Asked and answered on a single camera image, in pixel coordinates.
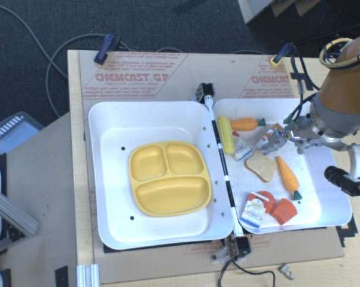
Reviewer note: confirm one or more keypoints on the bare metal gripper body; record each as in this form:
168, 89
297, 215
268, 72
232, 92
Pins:
313, 131

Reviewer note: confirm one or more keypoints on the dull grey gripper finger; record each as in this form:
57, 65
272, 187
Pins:
278, 135
268, 146

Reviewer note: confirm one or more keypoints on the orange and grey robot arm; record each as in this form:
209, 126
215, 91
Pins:
341, 82

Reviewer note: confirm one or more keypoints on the orange and white carton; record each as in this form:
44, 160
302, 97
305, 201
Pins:
269, 132

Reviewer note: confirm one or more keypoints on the pale bread slice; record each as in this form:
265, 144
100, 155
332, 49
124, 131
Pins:
262, 166

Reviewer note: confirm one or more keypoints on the white and blue carton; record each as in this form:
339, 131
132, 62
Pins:
242, 151
253, 211

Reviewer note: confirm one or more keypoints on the orange carrot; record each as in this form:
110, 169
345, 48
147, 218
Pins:
244, 124
287, 173

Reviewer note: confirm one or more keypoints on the yellow corn cob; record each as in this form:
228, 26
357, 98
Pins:
226, 136

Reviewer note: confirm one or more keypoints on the thin black and white rod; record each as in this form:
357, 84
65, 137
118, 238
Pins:
225, 166

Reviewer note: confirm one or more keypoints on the red round toy food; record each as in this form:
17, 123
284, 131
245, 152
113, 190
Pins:
269, 198

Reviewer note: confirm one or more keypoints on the white plastic tray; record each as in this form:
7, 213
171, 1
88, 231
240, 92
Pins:
317, 190
117, 175

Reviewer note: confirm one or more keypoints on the orange-red wedge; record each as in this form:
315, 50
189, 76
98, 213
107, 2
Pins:
284, 211

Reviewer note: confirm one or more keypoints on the yellow divided plate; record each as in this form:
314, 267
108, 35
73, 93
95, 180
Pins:
171, 190

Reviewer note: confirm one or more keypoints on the brown cardboard board red print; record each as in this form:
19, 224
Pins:
168, 79

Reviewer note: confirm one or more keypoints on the small white plastic piece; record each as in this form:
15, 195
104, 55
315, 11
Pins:
287, 272

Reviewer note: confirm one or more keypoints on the black cylinder on white bracket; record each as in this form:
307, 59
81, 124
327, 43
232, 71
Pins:
344, 179

